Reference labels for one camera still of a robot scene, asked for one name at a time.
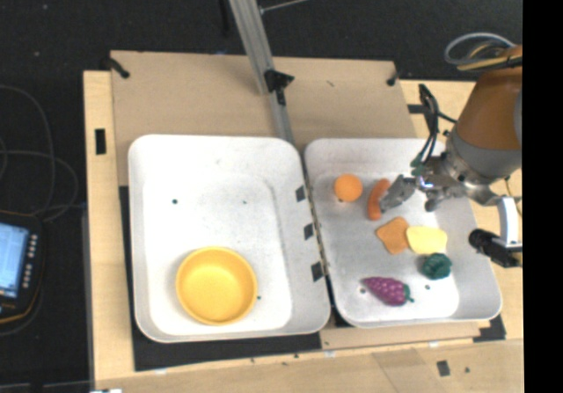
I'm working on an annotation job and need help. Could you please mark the orange ball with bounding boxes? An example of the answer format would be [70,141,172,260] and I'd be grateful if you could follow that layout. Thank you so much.
[333,173,364,204]

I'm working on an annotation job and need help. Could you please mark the white plastic tray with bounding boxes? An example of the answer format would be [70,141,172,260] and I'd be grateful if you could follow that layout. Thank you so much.
[127,133,333,345]
[303,137,504,330]

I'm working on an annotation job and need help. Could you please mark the purple grapes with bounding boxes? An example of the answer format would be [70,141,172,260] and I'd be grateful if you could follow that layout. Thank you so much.
[361,276,415,308]

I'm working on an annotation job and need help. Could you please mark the yellow bowl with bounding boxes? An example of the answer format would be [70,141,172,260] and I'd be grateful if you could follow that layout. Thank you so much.
[174,245,260,326]

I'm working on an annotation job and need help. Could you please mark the brown cardboard board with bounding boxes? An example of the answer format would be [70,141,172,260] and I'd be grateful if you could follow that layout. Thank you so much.
[108,49,485,352]

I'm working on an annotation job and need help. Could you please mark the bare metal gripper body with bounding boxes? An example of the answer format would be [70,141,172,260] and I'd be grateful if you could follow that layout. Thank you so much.
[414,154,508,207]

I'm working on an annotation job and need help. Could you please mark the yellow bread slice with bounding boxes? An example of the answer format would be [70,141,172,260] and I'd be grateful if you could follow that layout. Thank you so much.
[405,225,449,256]

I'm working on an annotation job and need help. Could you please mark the orange sausage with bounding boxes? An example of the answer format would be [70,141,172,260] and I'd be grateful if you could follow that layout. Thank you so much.
[367,178,392,222]

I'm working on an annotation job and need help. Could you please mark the black cylinder on white bracket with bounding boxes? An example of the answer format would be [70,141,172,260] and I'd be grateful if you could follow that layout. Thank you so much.
[468,196,523,269]

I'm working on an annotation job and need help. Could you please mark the orange bread slice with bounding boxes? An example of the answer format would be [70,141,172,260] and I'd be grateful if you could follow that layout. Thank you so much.
[375,215,413,256]

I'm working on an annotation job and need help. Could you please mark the green broccoli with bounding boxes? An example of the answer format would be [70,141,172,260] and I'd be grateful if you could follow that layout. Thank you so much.
[420,251,454,281]

